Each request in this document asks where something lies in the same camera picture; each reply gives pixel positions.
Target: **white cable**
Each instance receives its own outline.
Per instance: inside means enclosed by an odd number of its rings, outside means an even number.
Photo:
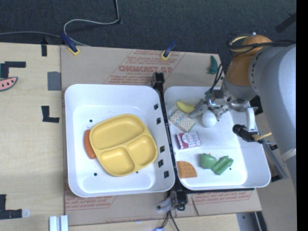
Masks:
[[[66,27],[67,27],[70,23],[76,22],[76,21],[87,22],[87,23],[93,23],[93,24],[98,24],[98,25],[103,25],[103,26],[113,25],[113,24],[119,22],[119,21],[120,21],[120,15],[119,15],[119,10],[118,10],[117,0],[115,0],[115,6],[116,6],[116,7],[115,7],[115,9],[116,9],[116,15],[117,15],[117,19],[116,19],[115,21],[104,23],[104,22],[96,22],[96,21],[84,20],[84,19],[73,19],[73,20],[70,20],[70,21],[66,22],[66,24],[64,25],[64,27],[63,27],[64,33],[67,34],[67,32],[66,32]],[[76,44],[78,44],[78,45],[89,46],[89,45],[80,43],[80,42],[78,42],[77,40],[75,40],[75,39],[73,39],[73,38],[71,38],[71,37],[70,37],[70,39],[71,39],[74,43],[76,43]]]

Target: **yellow banana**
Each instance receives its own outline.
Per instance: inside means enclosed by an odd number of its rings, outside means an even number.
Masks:
[[[190,105],[182,101],[177,101],[177,107],[179,110],[187,114],[194,110],[194,105]]]

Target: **white tray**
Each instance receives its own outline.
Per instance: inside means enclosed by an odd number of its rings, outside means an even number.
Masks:
[[[170,87],[165,92],[168,118],[177,110],[176,101],[197,104],[204,98],[209,87]],[[176,161],[191,163],[197,172],[196,178],[180,179],[186,188],[197,190],[240,189],[264,187],[270,182],[270,170],[261,144],[246,142],[232,131],[235,124],[246,125],[246,114],[230,111],[222,115],[212,128],[202,125],[201,116],[194,118],[196,124],[191,131],[199,133],[200,147],[179,150],[175,135],[182,131],[169,122],[171,140]],[[200,155],[211,153],[219,159],[228,155],[234,159],[231,169],[215,175],[210,169],[199,165]]]
[[[157,92],[148,86],[77,84],[65,92],[68,183],[81,197],[168,191],[175,182],[164,118]],[[87,129],[108,118],[133,114],[151,132],[158,156],[127,176],[109,175],[83,146]]]

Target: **table surface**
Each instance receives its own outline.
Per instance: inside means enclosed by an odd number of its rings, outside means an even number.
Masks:
[[[0,43],[0,63],[26,62],[26,68],[10,68],[18,77],[9,90],[0,92],[0,194],[6,209],[28,209],[27,218],[0,220],[0,230],[48,230],[48,218],[64,214],[64,161],[62,92],[48,91],[47,73],[60,72],[60,46]],[[59,123],[42,122],[42,106]],[[239,231],[236,214],[176,218],[180,230]],[[154,230],[162,220],[74,226],[70,230]],[[170,220],[166,231],[175,230]]]

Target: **cardboard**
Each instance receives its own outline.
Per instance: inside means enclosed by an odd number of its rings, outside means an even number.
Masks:
[[[208,73],[211,66],[210,56],[213,55],[218,64],[220,63],[216,54],[173,51],[170,58],[163,61],[160,51],[93,47],[79,49],[79,55],[74,56],[66,46],[61,46],[64,154],[64,92],[70,85],[147,85],[154,72],[163,72],[165,90],[170,86],[211,86],[215,75]],[[156,211],[156,203],[165,200],[166,192],[80,198],[70,191],[66,181],[64,193],[65,214],[69,216],[71,226],[162,219],[166,215]],[[184,211],[175,212],[176,217],[261,210],[256,190],[193,193],[188,194],[188,201]]]

